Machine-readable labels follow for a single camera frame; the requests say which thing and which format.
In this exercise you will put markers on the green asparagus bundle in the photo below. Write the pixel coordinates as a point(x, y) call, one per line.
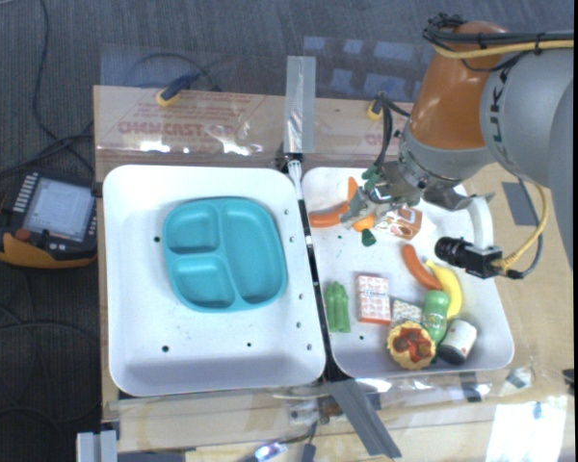
point(337, 308)

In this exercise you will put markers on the yellow pizza slice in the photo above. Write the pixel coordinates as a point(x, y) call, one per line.
point(409, 347)

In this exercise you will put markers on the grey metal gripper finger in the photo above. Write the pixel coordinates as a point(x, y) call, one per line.
point(378, 208)
point(352, 210)

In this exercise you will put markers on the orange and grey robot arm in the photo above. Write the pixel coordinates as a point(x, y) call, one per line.
point(457, 99)

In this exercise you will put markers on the orange curved toy pepper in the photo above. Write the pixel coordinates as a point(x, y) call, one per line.
point(325, 218)

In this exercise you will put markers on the blue divided plate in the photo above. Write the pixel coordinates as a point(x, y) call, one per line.
point(250, 253)

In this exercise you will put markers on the white patterned packet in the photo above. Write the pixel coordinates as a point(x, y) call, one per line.
point(407, 312)

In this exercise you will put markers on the orange sausage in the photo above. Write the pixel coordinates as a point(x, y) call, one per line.
point(416, 267)

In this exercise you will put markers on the white plastic tray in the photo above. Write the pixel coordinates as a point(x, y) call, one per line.
point(139, 277)
point(481, 325)

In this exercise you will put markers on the yellow banana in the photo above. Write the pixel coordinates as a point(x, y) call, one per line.
point(452, 284)

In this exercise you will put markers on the white can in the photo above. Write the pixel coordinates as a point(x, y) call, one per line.
point(460, 342)

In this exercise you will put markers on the orange carrot with green top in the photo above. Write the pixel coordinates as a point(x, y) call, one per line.
point(367, 237)

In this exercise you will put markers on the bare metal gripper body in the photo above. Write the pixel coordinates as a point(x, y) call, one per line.
point(401, 191)

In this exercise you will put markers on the green bottle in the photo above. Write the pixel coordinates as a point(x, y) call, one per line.
point(436, 313)

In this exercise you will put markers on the black cylinder on white bracket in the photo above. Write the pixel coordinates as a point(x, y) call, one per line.
point(467, 256)

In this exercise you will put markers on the brown cardboard board red print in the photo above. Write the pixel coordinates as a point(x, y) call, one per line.
point(183, 128)

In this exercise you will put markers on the orange and white tall carton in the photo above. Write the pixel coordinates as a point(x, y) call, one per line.
point(373, 299)

